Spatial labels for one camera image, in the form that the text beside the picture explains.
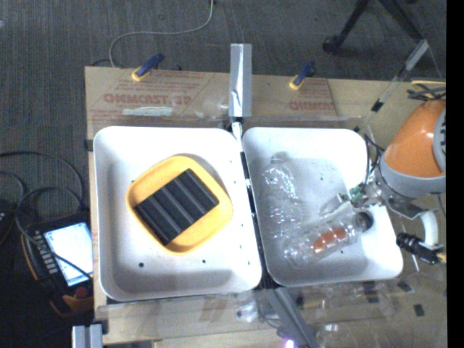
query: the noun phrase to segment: blue and yellow clamp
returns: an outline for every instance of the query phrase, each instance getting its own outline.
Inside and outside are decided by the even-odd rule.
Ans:
[[[154,55],[152,58],[146,61],[142,66],[132,71],[132,78],[135,81],[141,81],[142,79],[144,79],[146,76],[149,75],[150,71],[152,71],[154,68],[157,68],[164,58],[165,56],[161,53]]]
[[[301,88],[305,81],[305,77],[313,76],[316,73],[314,68],[314,61],[309,61],[306,66],[299,72],[298,75],[294,76],[290,81],[290,88],[293,90],[298,90]]]

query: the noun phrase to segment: yellow tray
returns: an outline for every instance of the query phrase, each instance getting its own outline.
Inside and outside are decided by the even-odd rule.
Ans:
[[[134,207],[187,169],[191,169],[216,196],[218,204],[171,242],[163,245],[153,230],[138,216]],[[157,243],[167,252],[178,255],[187,254],[203,245],[231,221],[233,214],[232,202],[224,189],[197,161],[185,156],[169,157],[135,179],[126,192],[125,202],[131,214],[150,232]]]

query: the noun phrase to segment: white plastic tray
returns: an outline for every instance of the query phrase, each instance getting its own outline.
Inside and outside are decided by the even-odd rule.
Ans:
[[[297,193],[306,204],[309,221],[320,219],[319,210],[328,200],[337,193],[346,193],[365,177],[365,142],[352,130],[251,128],[244,134],[243,142],[252,186],[273,154],[288,153]],[[283,258],[282,243],[273,240],[266,228],[265,213],[260,212],[257,202],[257,218],[269,273],[283,286],[397,276],[402,271],[403,261],[388,212],[385,207],[374,207],[371,212],[374,226],[364,232],[360,241],[310,268],[295,271]]]
[[[168,254],[125,206],[132,180],[183,154],[228,193],[232,221],[192,253]],[[221,129],[108,127],[94,139],[101,286],[114,300],[241,292],[261,279],[244,171],[236,139]]]

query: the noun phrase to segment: clear plastic bottle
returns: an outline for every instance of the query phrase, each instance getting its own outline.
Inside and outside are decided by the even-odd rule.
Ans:
[[[260,176],[259,190],[259,208],[272,237],[288,236],[300,228],[302,207],[285,152],[271,157]]]
[[[334,215],[283,240],[283,256],[295,269],[302,269],[355,243],[373,225],[369,212]]]

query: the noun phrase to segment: screen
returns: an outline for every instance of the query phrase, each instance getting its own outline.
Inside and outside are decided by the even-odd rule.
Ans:
[[[92,274],[92,238],[85,223],[77,223],[44,233],[50,249],[60,257],[77,265],[81,270]],[[68,286],[87,281],[88,277],[76,270],[72,265],[57,259],[58,266]]]

